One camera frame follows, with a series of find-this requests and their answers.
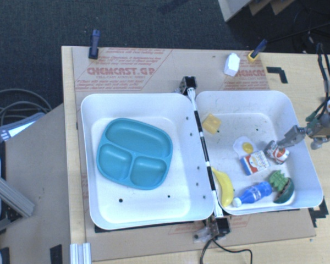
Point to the white and yellow fried egg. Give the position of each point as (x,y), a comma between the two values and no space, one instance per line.
(243,147)

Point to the yellow cheese cube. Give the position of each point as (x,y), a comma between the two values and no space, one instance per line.
(211,123)

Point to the thin black and white rod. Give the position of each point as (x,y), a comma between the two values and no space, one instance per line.
(204,144)

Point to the white plastic tray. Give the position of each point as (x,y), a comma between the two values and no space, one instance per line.
(236,114)
(181,147)

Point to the red and white can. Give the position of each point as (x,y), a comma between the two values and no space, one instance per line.
(281,155)

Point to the small white carton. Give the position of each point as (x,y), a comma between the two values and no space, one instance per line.
(232,64)

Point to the blue bottle with white cap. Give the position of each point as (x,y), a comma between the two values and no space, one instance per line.
(254,192)

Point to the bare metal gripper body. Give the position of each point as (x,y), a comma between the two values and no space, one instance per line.
(323,131)

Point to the dark green bowl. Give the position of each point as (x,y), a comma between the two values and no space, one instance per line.
(287,192)

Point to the brown cardboard board, red print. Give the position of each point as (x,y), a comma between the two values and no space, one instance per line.
(154,65)

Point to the red, white and blue carton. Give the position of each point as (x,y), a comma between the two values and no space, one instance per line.
(255,162)

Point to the light green spiky toy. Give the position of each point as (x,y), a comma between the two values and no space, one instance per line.
(277,181)

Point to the yellow banana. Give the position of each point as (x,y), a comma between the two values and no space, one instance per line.
(226,187)

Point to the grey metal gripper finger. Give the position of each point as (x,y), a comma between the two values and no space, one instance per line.
(294,131)
(290,142)

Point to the blue divided plate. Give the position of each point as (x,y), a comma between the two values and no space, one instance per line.
(134,153)

